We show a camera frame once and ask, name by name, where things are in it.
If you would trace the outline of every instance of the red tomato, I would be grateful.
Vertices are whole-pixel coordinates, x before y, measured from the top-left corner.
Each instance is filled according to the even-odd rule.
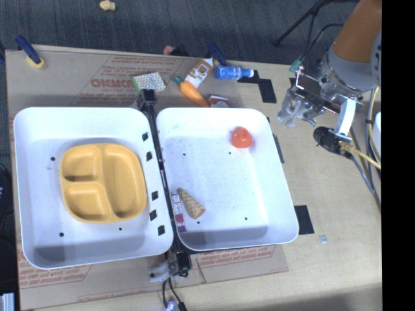
[[[239,127],[232,134],[232,145],[236,148],[248,148],[252,145],[252,136],[248,130]]]

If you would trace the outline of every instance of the tripod leg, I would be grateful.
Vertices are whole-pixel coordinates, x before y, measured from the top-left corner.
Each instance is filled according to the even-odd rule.
[[[274,40],[273,46],[277,47],[281,41],[287,37],[298,25],[300,25],[310,14],[315,12],[325,0],[318,0],[313,7],[311,7],[306,13],[300,17],[287,31],[285,31],[278,39]]]

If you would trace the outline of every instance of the white tray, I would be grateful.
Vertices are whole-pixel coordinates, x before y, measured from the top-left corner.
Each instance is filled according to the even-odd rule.
[[[27,108],[14,119],[14,137],[23,252],[32,265],[52,269],[131,259],[171,247],[171,219],[144,114],[132,108]],[[68,213],[60,158],[72,146],[90,143],[118,143],[138,155],[148,196],[139,216],[91,224]]]
[[[195,251],[293,241],[298,221],[267,118],[244,108],[167,108],[156,119],[170,193],[185,189],[206,207],[184,210],[178,236]],[[253,145],[231,144],[236,127]]]

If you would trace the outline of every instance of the blue bottle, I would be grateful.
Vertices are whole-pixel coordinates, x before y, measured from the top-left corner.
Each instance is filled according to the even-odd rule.
[[[253,77],[253,69],[243,69],[233,65],[218,65],[215,76],[218,80],[239,80],[242,77]]]

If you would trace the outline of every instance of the small yellow object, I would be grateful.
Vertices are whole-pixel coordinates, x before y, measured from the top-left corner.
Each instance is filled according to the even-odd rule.
[[[40,62],[39,62],[39,63],[36,63],[36,62],[35,62],[35,61],[33,61],[32,59],[30,59],[28,56],[26,56],[26,61],[28,61],[28,63],[29,63],[31,66],[35,67],[36,69],[40,69],[40,68],[42,68],[42,67],[43,67],[43,65],[45,64],[45,60],[44,60],[44,59],[42,59],[42,58],[40,58],[40,57],[39,57],[39,59],[40,59]]]
[[[129,220],[147,204],[139,158],[119,144],[86,144],[67,150],[60,162],[60,184],[66,209],[82,222]]]
[[[103,10],[115,10],[115,3],[113,3],[110,0],[104,0],[101,1],[99,3],[99,6],[103,9]]]

